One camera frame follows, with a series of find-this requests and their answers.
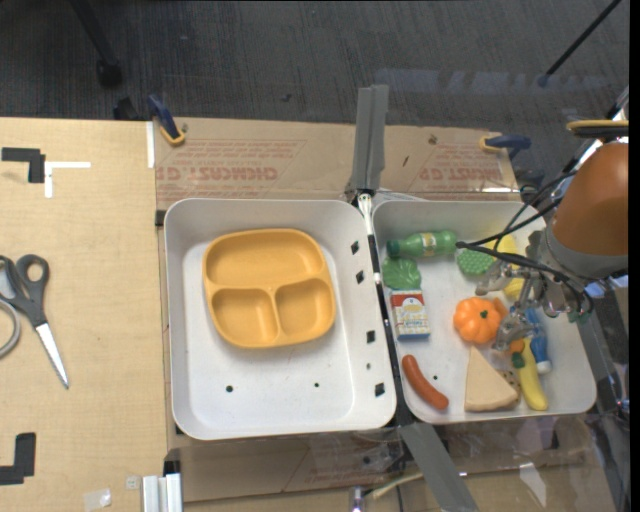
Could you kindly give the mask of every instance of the scissor handle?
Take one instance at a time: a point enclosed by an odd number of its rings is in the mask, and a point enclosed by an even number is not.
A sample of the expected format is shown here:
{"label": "scissor handle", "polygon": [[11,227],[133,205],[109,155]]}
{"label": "scissor handle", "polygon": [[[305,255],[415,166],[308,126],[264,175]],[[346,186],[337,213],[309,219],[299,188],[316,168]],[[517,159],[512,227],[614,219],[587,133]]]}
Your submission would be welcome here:
{"label": "scissor handle", "polygon": [[[44,287],[49,280],[49,264],[40,256],[26,254],[16,263],[6,256],[0,256],[0,262],[4,262],[9,284],[13,288],[15,296],[7,297],[0,293],[6,302],[21,310],[29,317],[33,326],[47,322],[44,314]],[[29,277],[29,267],[38,265],[42,274],[38,279]]]}

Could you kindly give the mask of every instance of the juice box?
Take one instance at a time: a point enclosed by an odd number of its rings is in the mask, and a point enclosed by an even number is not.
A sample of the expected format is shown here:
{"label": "juice box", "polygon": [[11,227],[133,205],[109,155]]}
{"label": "juice box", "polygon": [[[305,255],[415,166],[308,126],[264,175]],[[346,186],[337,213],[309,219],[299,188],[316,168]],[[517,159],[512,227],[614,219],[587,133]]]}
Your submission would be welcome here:
{"label": "juice box", "polygon": [[427,338],[431,334],[422,290],[393,290],[389,299],[398,340]]}

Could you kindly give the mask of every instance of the toy orange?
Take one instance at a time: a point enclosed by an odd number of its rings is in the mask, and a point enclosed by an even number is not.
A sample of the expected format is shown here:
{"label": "toy orange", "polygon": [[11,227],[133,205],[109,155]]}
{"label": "toy orange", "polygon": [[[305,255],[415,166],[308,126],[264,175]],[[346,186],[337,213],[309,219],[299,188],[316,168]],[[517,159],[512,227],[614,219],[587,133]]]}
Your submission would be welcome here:
{"label": "toy orange", "polygon": [[482,344],[496,337],[502,316],[494,303],[471,297],[458,302],[453,315],[453,326],[463,340]]}

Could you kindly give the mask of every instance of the scissors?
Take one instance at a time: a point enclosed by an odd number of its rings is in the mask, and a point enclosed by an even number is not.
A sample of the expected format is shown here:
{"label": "scissors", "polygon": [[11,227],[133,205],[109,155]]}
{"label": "scissors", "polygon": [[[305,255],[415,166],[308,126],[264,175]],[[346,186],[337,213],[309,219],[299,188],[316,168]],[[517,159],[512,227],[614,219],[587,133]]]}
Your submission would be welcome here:
{"label": "scissors", "polygon": [[[28,272],[32,265],[40,267],[42,270],[42,274],[38,279],[29,277]],[[0,256],[0,271],[3,268],[10,292],[0,290],[0,300],[9,303],[29,318],[31,325],[40,336],[53,368],[56,370],[64,387],[68,389],[69,379],[67,378],[67,372],[64,370],[60,352],[56,346],[43,308],[44,287],[49,280],[49,264],[44,258],[35,254],[26,254],[15,263],[6,256]]]}

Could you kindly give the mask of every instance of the green bottle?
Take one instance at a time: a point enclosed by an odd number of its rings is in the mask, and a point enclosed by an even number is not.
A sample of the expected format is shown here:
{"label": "green bottle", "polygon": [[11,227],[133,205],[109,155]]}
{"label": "green bottle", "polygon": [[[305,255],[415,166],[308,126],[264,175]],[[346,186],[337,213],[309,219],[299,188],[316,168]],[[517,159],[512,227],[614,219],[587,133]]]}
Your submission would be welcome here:
{"label": "green bottle", "polygon": [[431,231],[414,233],[404,240],[387,241],[389,256],[412,256],[414,258],[428,258],[440,254],[453,254],[456,250],[458,238],[453,231]]}

